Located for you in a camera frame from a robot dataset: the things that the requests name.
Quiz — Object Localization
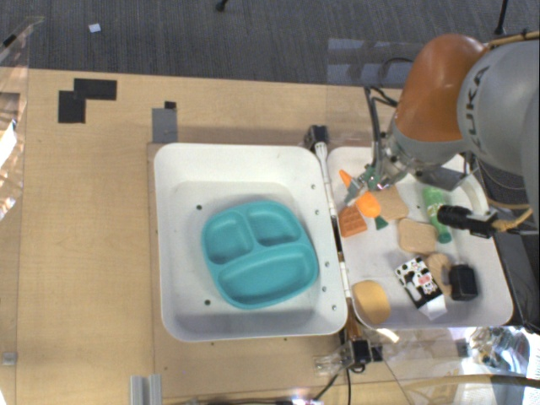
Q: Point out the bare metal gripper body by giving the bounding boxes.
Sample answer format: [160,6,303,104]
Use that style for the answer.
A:
[360,150,419,190]

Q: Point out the orange carrot with green top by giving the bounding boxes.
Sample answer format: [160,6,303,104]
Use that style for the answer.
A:
[355,191,390,231]

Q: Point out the thin black and white rod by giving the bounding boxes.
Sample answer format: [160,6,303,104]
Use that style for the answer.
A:
[314,141,354,311]

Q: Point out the orange waffle biscuit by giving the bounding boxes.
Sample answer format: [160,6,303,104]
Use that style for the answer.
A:
[337,205,366,240]

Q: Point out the tan bread slice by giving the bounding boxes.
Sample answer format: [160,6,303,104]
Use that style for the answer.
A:
[376,185,411,222]
[397,218,438,256]

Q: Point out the green bottle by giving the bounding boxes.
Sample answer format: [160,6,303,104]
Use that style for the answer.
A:
[422,186,454,245]

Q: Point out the white plastic tray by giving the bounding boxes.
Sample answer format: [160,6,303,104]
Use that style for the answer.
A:
[327,145,516,329]
[153,142,349,343]

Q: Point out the tan biscuit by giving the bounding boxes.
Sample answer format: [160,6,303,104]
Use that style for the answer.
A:
[424,252,453,298]

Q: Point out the tan bread roll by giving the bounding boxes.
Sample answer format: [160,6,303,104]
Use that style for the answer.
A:
[352,279,392,325]

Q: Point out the cow print milk carton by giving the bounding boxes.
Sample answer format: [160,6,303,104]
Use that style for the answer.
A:
[394,256,449,321]

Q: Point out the teal divided plate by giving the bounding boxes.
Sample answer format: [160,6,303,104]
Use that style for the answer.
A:
[200,200,320,311]

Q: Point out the black box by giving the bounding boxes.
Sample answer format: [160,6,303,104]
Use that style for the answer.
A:
[448,263,479,302]

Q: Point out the black block with wires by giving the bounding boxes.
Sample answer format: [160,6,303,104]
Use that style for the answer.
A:
[307,124,330,146]
[351,339,373,373]

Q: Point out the black cylinder on white bracket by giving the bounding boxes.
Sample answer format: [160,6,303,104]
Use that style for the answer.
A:
[436,170,500,240]

